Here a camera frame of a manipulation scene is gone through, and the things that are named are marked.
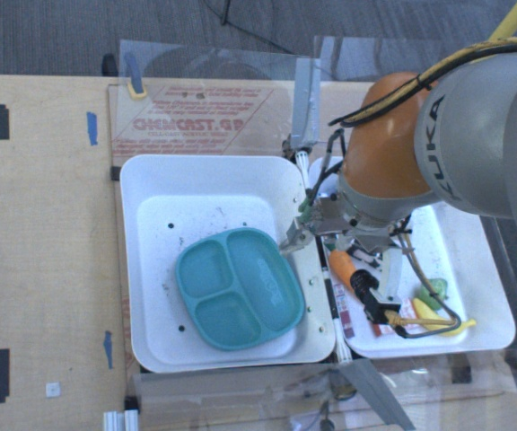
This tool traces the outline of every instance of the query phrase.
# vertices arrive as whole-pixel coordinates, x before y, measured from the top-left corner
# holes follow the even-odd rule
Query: small white square
[[[45,385],[45,394],[48,398],[58,398],[61,396],[61,383],[47,383]]]

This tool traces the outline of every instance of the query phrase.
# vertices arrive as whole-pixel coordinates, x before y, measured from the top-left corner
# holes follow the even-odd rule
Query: wooden table
[[[0,104],[9,110],[9,138],[0,138],[0,350],[9,350],[10,360],[0,429],[101,429],[103,412],[123,408],[118,186],[110,177],[114,84],[0,76]],[[337,113],[352,108],[342,101]],[[440,429],[517,429],[517,391],[507,368],[500,375],[506,385],[500,394],[415,404],[408,414],[420,429],[435,429],[436,421]],[[60,395],[47,397],[54,383]],[[337,429],[352,426],[348,413],[337,414]],[[255,420],[246,429],[287,423]]]

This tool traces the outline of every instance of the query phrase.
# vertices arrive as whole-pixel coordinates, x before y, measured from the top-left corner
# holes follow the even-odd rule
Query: teal plate
[[[302,289],[270,236],[238,228],[185,249],[177,284],[201,337],[234,350],[254,347],[292,329],[304,314]]]

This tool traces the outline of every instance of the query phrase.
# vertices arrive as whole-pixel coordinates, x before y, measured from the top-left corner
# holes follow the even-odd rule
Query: yellow banana
[[[419,298],[412,299],[412,306],[414,306],[414,310],[416,311],[416,316],[421,319],[428,319],[428,320],[445,320],[440,314],[435,312],[432,308],[430,308],[426,303],[424,303]],[[444,335],[445,337],[451,337],[452,335],[458,335],[461,334],[462,331],[464,331],[467,327],[475,326],[476,320],[469,319],[467,321],[463,321],[462,324],[454,330],[450,330],[448,332],[443,332],[440,335]],[[423,324],[425,328],[428,330],[436,330],[436,329],[442,329],[444,327],[443,325],[437,325],[437,324]]]

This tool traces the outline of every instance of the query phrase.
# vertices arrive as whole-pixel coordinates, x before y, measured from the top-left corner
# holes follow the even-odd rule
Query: white tray
[[[331,164],[339,160],[333,158]],[[311,183],[319,173],[320,160],[317,160],[310,169]],[[320,193],[333,193],[336,184],[336,176],[331,176],[320,187]],[[474,318],[478,324],[452,337],[435,335],[403,339],[395,334],[377,336],[366,320],[363,305],[352,291],[346,290],[345,296],[338,299],[346,303],[355,333],[346,339],[348,346],[369,358],[427,356],[508,347],[513,342],[516,327],[479,217],[439,202],[416,209],[411,227],[412,243],[425,274],[445,278],[449,294],[446,303],[463,321]],[[353,262],[358,268],[368,269],[380,278],[380,273],[361,261]],[[334,276],[332,279],[337,290],[341,281]],[[419,287],[416,274],[404,258],[399,297],[412,298]]]
[[[174,276],[187,246],[244,225],[281,242],[304,198],[293,164],[268,156],[140,155],[120,175],[136,359],[157,373],[318,362],[335,345],[313,242],[289,257],[304,294],[301,322],[285,335],[238,351],[211,347],[188,316]]]

